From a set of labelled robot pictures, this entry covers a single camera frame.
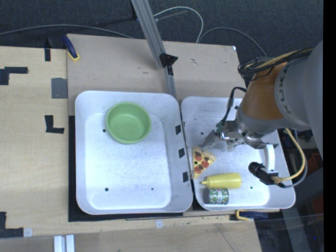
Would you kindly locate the black cylinder on white bracket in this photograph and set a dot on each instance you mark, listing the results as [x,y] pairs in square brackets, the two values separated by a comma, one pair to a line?
[266,173]

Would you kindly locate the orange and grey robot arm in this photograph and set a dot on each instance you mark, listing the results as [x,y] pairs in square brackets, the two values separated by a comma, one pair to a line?
[291,93]

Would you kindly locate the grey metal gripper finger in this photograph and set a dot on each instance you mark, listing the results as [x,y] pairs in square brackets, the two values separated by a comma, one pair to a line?
[211,139]
[232,145]

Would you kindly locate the green bowl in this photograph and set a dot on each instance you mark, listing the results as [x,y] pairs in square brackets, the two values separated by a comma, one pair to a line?
[128,123]

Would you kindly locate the toy pizza slice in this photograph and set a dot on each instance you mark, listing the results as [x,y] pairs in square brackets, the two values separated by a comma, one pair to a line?
[200,161]

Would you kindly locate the yellow squeeze bottle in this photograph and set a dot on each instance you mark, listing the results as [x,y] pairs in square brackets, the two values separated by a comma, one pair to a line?
[225,180]

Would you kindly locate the white plastic tray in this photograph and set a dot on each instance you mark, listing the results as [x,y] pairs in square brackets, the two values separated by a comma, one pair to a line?
[131,172]
[236,161]

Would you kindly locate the green labelled can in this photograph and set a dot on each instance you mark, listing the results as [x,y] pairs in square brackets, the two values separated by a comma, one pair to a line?
[218,195]

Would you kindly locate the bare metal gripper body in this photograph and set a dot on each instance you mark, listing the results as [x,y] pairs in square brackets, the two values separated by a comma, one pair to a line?
[233,131]

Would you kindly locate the pale wood board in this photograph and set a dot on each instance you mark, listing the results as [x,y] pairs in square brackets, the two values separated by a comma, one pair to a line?
[118,67]

